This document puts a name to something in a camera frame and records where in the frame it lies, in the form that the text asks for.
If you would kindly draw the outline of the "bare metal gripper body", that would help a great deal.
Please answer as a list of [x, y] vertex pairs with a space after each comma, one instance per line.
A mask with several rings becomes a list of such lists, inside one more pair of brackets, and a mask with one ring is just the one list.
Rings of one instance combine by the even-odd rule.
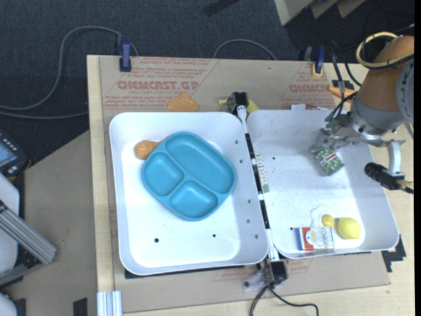
[[339, 115], [326, 125], [330, 139], [344, 139], [349, 143], [380, 144], [384, 130], [372, 126], [360, 115]]

